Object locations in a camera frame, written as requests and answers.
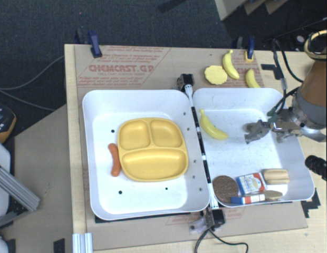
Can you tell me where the white and blue carton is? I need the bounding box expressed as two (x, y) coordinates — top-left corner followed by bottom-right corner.
(235, 172), (268, 196)

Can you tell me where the yellow divided plate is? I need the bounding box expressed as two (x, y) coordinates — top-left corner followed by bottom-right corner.
(117, 117), (189, 183)

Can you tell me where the orange sausage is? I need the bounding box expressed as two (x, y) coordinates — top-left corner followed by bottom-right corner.
(108, 142), (122, 178)

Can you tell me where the brown round biscuit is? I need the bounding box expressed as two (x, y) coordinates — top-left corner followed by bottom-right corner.
(211, 175), (239, 205)

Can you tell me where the tan bread bun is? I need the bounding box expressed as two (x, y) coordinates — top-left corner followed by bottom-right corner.
(262, 168), (290, 186)

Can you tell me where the yellow banana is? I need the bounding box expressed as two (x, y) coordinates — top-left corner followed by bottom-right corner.
(222, 49), (241, 80)
(245, 67), (262, 89)
(199, 109), (229, 141)

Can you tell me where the brown cardboard board, red print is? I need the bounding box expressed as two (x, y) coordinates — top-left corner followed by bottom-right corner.
(73, 45), (309, 251)

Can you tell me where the thin black and white rod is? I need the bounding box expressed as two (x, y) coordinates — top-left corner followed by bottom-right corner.
(184, 84), (220, 210)

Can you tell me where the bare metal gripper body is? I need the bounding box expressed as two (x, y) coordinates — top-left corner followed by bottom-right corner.
(268, 106), (327, 144)

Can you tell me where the white plastic tray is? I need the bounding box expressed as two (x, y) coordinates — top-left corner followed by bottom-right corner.
(191, 87), (316, 209)
(82, 89), (211, 221)

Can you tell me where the tan round biscuit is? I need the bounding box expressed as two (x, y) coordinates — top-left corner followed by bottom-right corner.
(263, 189), (284, 202)

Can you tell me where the black block with thin wires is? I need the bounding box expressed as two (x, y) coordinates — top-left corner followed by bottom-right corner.
(176, 73), (195, 92)
(205, 208), (227, 231)

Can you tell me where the yellow round biscuit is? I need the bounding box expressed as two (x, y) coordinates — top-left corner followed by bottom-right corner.
(204, 65), (229, 86)

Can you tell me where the blue white red packet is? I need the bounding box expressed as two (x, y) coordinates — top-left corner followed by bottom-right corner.
(229, 193), (266, 205)

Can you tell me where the black cylinder on white bracket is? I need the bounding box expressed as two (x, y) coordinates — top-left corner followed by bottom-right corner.
(304, 154), (327, 182)

